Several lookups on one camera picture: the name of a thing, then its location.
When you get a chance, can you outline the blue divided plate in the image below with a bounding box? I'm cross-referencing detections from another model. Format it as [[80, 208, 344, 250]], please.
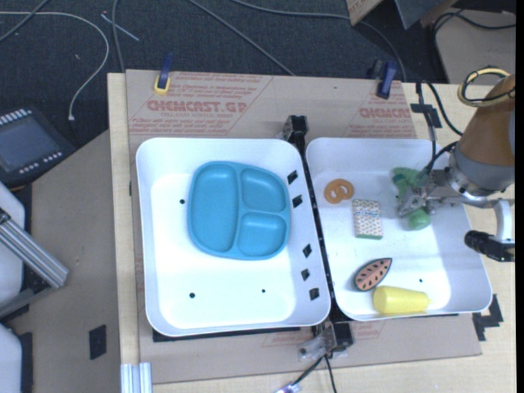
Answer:
[[187, 160, 293, 262]]

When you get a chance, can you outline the white patterned carton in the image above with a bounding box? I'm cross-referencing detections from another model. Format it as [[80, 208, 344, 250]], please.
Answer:
[[351, 197, 385, 241]]

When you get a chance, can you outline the orange pretzel biscuit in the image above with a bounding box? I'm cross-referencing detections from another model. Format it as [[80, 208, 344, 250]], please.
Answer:
[[323, 178, 355, 206]]

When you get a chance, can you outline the green broccoli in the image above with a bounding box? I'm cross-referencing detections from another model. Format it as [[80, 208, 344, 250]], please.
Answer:
[[390, 166, 432, 232]]

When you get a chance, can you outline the brown cardboard board red print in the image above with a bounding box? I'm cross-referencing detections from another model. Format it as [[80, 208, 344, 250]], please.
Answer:
[[124, 69, 484, 385]]

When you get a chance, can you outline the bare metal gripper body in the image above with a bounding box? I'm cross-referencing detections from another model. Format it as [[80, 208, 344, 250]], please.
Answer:
[[416, 165, 472, 203]]

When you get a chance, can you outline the white plastic tray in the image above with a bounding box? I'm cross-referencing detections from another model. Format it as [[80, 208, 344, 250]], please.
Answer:
[[305, 137, 494, 323], [134, 137, 332, 338]]

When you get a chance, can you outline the thin black rod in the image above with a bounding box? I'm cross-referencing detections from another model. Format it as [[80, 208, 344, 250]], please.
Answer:
[[295, 132, 337, 328]]

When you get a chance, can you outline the black cylinder on white bracket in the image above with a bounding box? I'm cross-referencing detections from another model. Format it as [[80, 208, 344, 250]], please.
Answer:
[[458, 189, 516, 264]]

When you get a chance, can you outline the orange watermelon slice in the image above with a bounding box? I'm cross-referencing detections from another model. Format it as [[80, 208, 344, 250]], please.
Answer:
[[353, 256, 394, 292]]

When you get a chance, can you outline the yellow bottle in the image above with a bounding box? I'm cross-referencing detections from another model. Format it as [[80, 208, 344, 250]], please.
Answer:
[[372, 285, 434, 316]]

